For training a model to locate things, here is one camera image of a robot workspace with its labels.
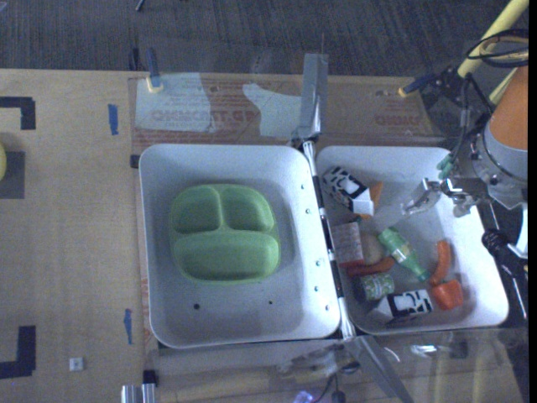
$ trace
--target small can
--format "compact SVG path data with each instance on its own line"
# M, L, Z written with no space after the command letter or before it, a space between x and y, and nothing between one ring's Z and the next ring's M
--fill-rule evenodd
M389 273L363 276L360 285L368 301L380 300L395 291L394 279Z

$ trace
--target green bottle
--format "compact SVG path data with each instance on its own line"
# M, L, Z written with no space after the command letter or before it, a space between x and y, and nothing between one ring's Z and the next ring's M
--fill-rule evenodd
M378 240L391 253L392 257L403 267L414 273L420 282L430 278L429 271L421 266L414 249L395 228L386 228L378 235Z

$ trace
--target green plate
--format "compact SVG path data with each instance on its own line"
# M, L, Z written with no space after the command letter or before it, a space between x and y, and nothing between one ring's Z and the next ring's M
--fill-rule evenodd
M173 201L171 251L183 275L217 284L262 280L279 265L271 206L248 186L193 186Z

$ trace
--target plastic bin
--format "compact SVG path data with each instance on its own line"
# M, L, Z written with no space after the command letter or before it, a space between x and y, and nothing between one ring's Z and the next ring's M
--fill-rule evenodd
M462 283L464 305L433 311L416 320L387 327L368 315L341 273L350 317L371 334L489 327L503 322L508 301L493 258L481 244L483 227L475 208L453 216L443 196L428 212L403 218L400 203L423 177L435 180L439 148L333 146L320 151L321 175L334 165L360 181L383 182L375 216L361 230L379 233L395 226L417 250L423 265L434 269L435 243L451 242L454 270ZM227 343L325 338L339 327L341 313L331 275L315 188L305 157L285 146L161 144L140 159L143 217L148 255L149 318L157 339L172 348ZM274 210L281 247L278 268L266 279L239 285L208 285L183 276L170 252L168 216L182 190L203 184L240 184L261 192ZM345 222L349 211L326 198L331 225ZM390 274L397 292L423 283L395 265Z

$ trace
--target orange toy carrot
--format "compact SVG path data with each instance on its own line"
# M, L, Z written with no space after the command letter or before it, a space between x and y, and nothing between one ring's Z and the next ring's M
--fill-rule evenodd
M389 271L395 264L393 257L384 257L378 263L370 265L355 265L347 269L347 275L349 278L354 276L366 276L373 275L375 273L385 273Z
M431 286L441 284L451 267L450 243L445 239L439 240L436 243L436 250L438 252L438 263L436 264L435 273L429 279Z
M433 286L430 295L442 311L449 311L454 307L462 306L464 297L461 283L456 280L448 280L445 284Z

